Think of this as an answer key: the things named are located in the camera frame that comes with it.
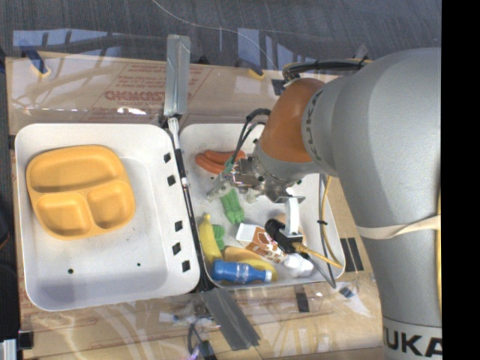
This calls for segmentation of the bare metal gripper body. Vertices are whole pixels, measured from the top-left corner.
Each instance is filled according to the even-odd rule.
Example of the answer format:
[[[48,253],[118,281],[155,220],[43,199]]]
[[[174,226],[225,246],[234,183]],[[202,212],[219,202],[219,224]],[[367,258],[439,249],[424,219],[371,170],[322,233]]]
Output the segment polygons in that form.
[[[285,203],[294,197],[288,189],[296,181],[286,181],[267,172],[254,157],[242,158],[235,162],[230,171],[225,174],[232,179],[232,186],[238,188],[246,196],[247,190],[252,188],[260,192],[260,197],[265,197],[272,203]]]

